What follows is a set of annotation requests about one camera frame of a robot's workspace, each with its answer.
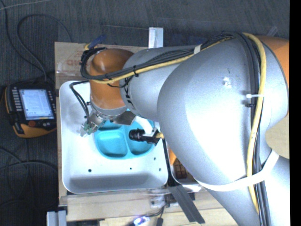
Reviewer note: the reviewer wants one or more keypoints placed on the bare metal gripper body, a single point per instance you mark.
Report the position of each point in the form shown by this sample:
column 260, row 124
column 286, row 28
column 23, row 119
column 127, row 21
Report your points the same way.
column 124, row 118

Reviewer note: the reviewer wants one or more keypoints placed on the black cylinder on white bracket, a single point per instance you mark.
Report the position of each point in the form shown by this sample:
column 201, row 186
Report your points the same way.
column 141, row 135

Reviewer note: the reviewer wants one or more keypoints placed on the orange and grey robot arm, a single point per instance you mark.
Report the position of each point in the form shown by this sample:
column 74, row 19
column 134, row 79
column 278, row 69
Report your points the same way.
column 211, row 107

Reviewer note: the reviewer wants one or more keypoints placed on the white plastic tray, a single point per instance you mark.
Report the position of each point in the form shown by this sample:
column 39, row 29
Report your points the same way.
column 183, row 181
column 105, row 173

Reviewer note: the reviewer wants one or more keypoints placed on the brown ridged biscuit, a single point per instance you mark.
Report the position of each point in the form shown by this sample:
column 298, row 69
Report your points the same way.
column 181, row 169

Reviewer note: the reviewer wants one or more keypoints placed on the orange toy food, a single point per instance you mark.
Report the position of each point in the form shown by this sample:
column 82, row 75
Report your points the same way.
column 172, row 156

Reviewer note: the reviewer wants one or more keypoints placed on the blue divided plate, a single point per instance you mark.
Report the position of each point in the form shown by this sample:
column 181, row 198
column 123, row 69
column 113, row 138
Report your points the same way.
column 113, row 142

